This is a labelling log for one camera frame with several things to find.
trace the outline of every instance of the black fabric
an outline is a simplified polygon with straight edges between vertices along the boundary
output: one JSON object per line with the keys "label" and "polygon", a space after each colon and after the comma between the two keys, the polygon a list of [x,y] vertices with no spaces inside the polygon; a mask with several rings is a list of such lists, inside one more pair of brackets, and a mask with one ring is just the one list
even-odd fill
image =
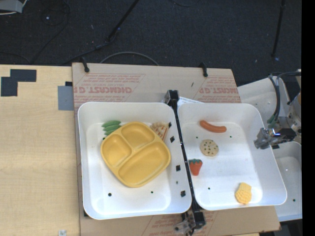
{"label": "black fabric", "polygon": [[[29,0],[23,13],[0,16],[0,63],[204,63],[232,69],[237,86],[301,68],[302,0],[285,0],[274,57],[282,0],[139,0],[106,42],[134,2]],[[292,99],[296,79],[283,80]]]}

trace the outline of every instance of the yellow divided plate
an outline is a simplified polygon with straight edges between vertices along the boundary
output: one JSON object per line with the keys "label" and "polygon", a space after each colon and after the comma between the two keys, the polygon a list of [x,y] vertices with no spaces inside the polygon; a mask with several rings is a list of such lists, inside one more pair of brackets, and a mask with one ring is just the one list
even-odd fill
{"label": "yellow divided plate", "polygon": [[107,136],[100,153],[112,173],[128,187],[157,177],[171,161],[164,141],[146,124],[129,122]]}

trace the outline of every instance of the sausage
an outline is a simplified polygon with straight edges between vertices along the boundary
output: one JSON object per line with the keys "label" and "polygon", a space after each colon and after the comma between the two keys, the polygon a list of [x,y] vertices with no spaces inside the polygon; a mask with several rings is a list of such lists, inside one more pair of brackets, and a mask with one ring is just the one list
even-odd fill
{"label": "sausage", "polygon": [[211,132],[215,132],[215,133],[224,133],[226,131],[226,127],[225,126],[214,126],[208,122],[206,122],[205,120],[201,120],[199,122],[200,126],[205,128],[208,131]]}

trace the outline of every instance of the strawberry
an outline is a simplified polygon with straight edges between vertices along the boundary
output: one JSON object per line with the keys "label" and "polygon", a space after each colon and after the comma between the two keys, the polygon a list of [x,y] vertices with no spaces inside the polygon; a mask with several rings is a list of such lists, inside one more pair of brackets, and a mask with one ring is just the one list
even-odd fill
{"label": "strawberry", "polygon": [[192,159],[192,160],[188,160],[188,163],[189,163],[190,172],[194,176],[199,175],[199,171],[202,166],[202,161],[200,159]]}

